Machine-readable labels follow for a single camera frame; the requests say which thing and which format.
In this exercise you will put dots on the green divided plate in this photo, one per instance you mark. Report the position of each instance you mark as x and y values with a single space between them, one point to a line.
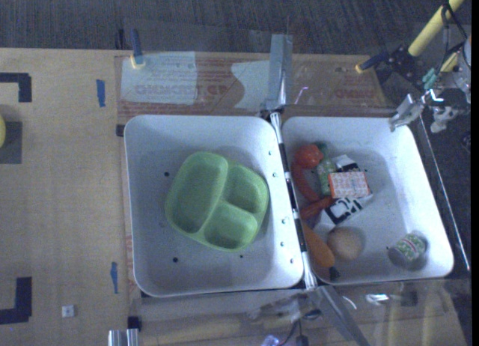
209 194

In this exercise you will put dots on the red tomato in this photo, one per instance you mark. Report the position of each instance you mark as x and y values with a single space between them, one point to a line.
308 155

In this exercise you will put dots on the green packet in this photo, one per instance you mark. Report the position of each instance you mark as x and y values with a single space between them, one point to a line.
325 172

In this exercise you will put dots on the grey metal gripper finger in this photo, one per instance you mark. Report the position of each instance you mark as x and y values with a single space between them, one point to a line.
406 110
443 118

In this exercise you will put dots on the orange and white carton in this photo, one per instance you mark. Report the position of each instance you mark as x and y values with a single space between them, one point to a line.
348 184

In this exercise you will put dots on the green and white small can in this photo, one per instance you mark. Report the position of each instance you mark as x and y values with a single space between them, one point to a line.
408 250

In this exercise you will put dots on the white plastic tray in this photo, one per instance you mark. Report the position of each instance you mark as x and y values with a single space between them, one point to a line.
396 194
157 194

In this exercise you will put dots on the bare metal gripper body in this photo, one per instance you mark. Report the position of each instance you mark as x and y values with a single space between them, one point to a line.
454 95

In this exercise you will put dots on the red carrot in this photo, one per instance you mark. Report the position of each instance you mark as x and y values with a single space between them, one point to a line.
316 207

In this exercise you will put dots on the brown potato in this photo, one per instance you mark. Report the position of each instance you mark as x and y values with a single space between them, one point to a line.
345 243

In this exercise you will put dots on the orange carrot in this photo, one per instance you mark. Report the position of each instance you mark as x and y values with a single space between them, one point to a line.
318 249

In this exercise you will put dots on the yellow round object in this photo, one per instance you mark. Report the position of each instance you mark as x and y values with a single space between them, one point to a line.
2 131

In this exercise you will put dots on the thin black and white rod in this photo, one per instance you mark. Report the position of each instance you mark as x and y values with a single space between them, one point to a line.
283 151

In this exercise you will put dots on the brown cardboard board red print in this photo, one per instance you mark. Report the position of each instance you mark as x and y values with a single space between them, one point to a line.
318 86

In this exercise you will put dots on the black and white patterned carton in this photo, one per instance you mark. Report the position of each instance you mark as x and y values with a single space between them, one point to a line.
342 210

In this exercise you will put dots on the small white square block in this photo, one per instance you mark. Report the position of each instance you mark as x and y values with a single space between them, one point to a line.
68 311

